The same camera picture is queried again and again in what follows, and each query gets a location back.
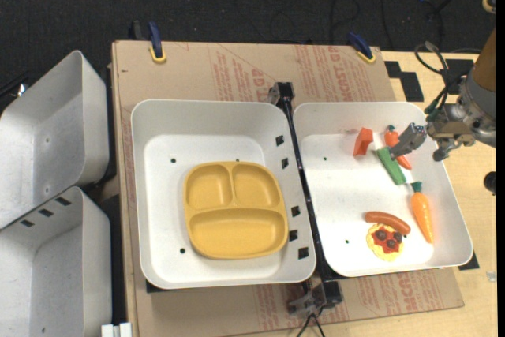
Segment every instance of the hot dog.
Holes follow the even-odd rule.
[[[395,228],[401,234],[409,234],[410,226],[397,216],[381,211],[369,211],[365,213],[365,221],[368,223],[383,223]]]

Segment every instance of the yellow divided plate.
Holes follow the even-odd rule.
[[[184,183],[185,221],[203,256],[246,259],[279,251],[288,225],[275,176],[256,163],[219,162],[194,167]]]

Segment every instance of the blue clamp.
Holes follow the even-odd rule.
[[[149,50],[151,52],[152,59],[156,63],[164,63],[166,61],[166,55],[161,45],[161,35],[159,34],[158,26],[154,21],[149,21],[148,28],[149,39],[151,40]]]
[[[356,48],[358,56],[365,62],[373,63],[376,60],[376,56],[372,54],[372,50],[370,50],[366,41],[359,34],[351,31],[347,34],[347,39]]]

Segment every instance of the cardboard sheet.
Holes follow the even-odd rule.
[[[167,62],[155,64],[149,42],[113,45],[114,91],[118,93],[127,191],[134,293],[127,293],[140,337],[225,336],[299,328],[287,302],[303,295],[299,285],[262,285],[148,292],[140,268],[130,115],[144,99],[262,101],[276,81],[293,83],[296,103],[393,101],[378,49],[366,64],[352,47],[163,43]],[[378,275],[340,282],[344,302],[324,311],[322,324],[463,306],[449,269]]]

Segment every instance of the black hole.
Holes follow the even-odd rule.
[[[59,202],[64,207],[68,207],[71,204],[71,202],[69,200],[66,200],[63,197],[54,198],[54,200],[57,201],[57,202]]]
[[[298,230],[291,230],[290,231],[290,242],[292,242],[293,240],[297,240],[298,239]]]
[[[41,209],[41,210],[39,211],[39,214],[42,214],[42,215],[44,215],[44,216],[47,216],[47,218],[49,218],[50,216],[54,215],[54,213],[53,213],[53,212],[48,211],[47,209]]]
[[[298,259],[306,258],[309,256],[309,247],[302,247],[298,249]]]
[[[34,223],[30,222],[29,220],[22,220],[20,222],[21,225],[25,225],[26,227],[32,227],[33,225],[35,225]]]

